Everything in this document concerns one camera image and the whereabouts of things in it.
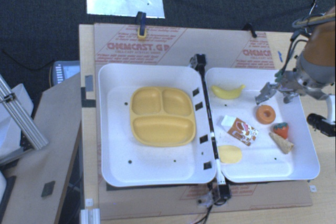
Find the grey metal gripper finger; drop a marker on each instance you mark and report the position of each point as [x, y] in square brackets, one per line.
[265, 93]
[289, 97]

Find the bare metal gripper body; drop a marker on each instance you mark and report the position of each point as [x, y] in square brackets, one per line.
[299, 83]

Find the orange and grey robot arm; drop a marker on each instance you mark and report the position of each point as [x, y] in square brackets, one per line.
[320, 44]

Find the orange doughnut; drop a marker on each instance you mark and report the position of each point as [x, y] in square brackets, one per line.
[265, 114]

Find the red strawberry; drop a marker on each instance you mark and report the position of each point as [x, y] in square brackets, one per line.
[281, 130]

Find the yellow banana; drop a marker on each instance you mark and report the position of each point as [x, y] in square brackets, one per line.
[228, 92]

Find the brown and white carton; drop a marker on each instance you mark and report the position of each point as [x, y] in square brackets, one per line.
[240, 130]

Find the beige cone-shaped toy food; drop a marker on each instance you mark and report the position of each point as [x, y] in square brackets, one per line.
[282, 143]

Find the thin black and white rod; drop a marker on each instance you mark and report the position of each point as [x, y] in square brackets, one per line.
[209, 118]

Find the yellow oval toy food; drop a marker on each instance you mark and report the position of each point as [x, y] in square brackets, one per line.
[229, 154]

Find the white plastic tray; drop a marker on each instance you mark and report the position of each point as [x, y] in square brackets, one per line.
[262, 165]
[118, 126]

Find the brown cardboard board red print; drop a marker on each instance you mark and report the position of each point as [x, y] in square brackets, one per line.
[183, 39]

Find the yellow divided plate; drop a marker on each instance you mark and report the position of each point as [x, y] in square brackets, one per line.
[162, 116]

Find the black cylinder on white bracket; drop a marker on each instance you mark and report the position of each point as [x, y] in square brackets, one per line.
[324, 118]

